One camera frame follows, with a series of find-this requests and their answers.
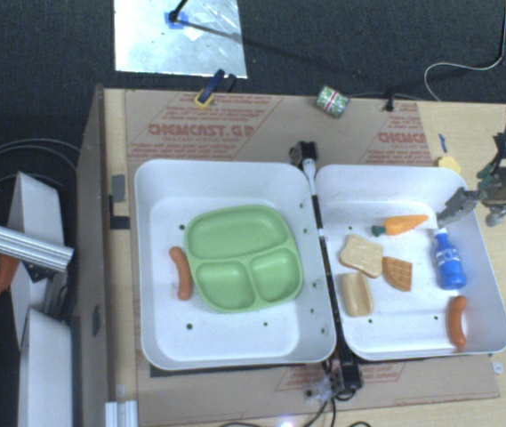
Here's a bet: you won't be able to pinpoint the green divided plate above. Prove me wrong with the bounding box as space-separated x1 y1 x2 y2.
183 204 304 315

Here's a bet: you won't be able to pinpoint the beige bread roll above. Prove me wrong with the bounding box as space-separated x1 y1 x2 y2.
339 271 375 318

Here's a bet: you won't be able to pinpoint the thin black and white rod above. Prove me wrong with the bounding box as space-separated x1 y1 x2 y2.
303 157 348 373

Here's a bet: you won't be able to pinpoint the orange carrot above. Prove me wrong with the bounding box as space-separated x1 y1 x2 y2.
371 213 430 238

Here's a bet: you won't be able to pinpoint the pale yellow flat toy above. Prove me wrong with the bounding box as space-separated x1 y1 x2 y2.
433 154 463 176

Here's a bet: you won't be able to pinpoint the green and white can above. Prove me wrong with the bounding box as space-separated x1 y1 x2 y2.
315 84 351 119

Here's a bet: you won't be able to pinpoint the orange sausage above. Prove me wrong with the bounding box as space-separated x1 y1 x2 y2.
168 246 195 302
446 294 469 349

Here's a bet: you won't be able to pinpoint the blue bottle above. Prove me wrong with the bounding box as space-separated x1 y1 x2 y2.
432 227 468 291

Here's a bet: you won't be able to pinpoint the brown waffle biscuit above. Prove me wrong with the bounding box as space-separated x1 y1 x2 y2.
381 255 414 294

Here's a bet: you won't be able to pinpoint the brown cardboard board red print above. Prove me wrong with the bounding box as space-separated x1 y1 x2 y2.
124 87 502 423

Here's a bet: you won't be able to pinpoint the black block with thin wires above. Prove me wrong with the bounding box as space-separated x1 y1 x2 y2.
289 140 321 166
304 354 365 403

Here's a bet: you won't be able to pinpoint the white plastic tray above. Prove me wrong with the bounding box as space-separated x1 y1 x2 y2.
313 164 506 363
133 158 338 372

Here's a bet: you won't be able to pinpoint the beige bread slice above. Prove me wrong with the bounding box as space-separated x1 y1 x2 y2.
338 233 385 280

